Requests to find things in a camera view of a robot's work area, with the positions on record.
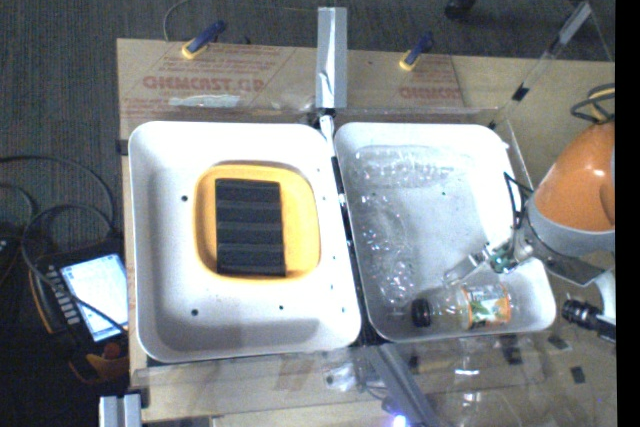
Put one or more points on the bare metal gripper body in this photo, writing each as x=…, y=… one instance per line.
x=520, y=246

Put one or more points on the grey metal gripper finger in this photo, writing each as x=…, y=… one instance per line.
x=481, y=256
x=462, y=271

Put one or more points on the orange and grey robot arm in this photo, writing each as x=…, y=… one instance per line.
x=575, y=185

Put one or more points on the clear bottle with orange label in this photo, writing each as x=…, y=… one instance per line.
x=480, y=307

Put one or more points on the white plastic tray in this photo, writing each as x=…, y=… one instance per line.
x=480, y=215
x=165, y=235

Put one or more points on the clear plastic bottle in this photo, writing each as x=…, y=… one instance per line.
x=410, y=165
x=385, y=250

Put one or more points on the orange plate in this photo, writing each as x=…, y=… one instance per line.
x=300, y=225

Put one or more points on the black ribbed foam block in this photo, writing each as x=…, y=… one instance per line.
x=250, y=227

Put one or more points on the brown cardboard board red print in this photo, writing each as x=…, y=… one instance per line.
x=240, y=80

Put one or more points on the black cylinder on white bracket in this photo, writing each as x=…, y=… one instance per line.
x=582, y=312

